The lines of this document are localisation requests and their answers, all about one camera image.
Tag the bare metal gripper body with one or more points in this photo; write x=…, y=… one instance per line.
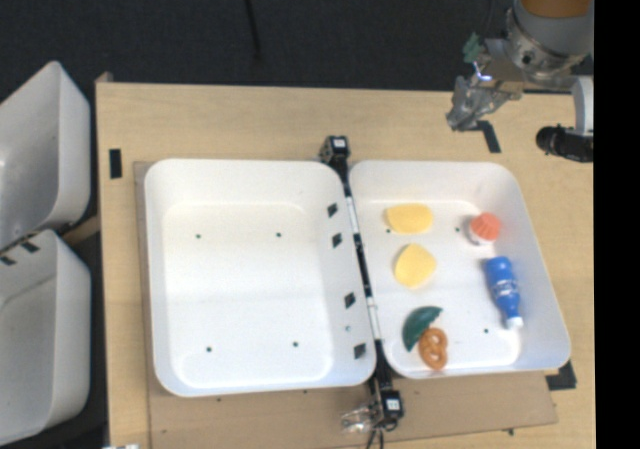
x=505, y=68

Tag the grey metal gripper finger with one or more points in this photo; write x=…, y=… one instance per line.
x=492, y=99
x=461, y=104

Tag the yellow potato chip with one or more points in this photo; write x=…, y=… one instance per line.
x=415, y=266
x=409, y=218

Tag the thin black and white rod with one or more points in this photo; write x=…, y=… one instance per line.
x=361, y=257

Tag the white plastic tray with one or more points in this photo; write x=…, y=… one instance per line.
x=465, y=287
x=250, y=282

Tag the blue bottle with white cap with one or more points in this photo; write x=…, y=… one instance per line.
x=504, y=287

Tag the green leaf-shaped wedge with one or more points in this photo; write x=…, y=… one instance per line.
x=417, y=324

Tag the orange pretzel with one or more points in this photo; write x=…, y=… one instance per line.
x=433, y=348

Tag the white plastic bin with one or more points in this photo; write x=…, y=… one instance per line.
x=40, y=152
x=40, y=337

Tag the black cylinder on white bracket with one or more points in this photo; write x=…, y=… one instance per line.
x=567, y=141

